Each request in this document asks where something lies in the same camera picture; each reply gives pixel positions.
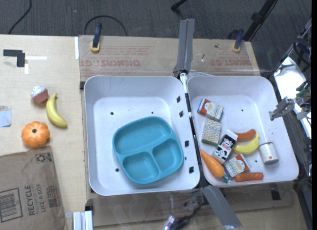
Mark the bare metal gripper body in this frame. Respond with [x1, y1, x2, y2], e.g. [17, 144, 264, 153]
[294, 95, 312, 121]

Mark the white plastic tray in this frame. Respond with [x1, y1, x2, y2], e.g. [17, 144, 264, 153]
[83, 75, 201, 197]
[186, 75, 300, 188]

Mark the orange sausage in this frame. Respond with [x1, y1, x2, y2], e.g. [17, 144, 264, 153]
[234, 128, 257, 142]
[234, 172, 264, 182]

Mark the white can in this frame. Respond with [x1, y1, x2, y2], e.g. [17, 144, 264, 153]
[258, 141, 280, 166]

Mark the yellow banana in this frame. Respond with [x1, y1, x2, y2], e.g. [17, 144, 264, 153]
[232, 132, 260, 156]
[46, 92, 68, 128]

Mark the cow print milk carton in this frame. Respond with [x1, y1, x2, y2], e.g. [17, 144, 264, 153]
[212, 129, 238, 163]

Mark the orange and white carton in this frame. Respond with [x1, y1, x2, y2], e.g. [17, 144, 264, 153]
[197, 98, 224, 122]
[222, 153, 251, 178]

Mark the green patterned carton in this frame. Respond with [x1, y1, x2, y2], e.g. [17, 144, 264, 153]
[201, 118, 222, 146]

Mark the orange carrot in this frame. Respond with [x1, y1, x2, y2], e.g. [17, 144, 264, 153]
[200, 148, 231, 183]

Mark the thin black and white rod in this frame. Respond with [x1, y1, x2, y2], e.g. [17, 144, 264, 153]
[179, 72, 204, 189]

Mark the brown cardboard board red print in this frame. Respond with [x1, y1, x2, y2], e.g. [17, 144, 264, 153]
[78, 35, 301, 227]

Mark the blue divided plate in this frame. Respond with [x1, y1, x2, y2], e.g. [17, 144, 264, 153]
[112, 116, 184, 184]

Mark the pink cupcake white icing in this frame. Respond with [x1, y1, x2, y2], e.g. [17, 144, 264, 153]
[30, 85, 50, 104]

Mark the orange pumpkin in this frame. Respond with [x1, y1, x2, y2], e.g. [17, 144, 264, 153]
[21, 120, 51, 148]

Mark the brown paper mailer bag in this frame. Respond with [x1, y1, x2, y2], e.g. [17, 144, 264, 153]
[0, 145, 66, 230]

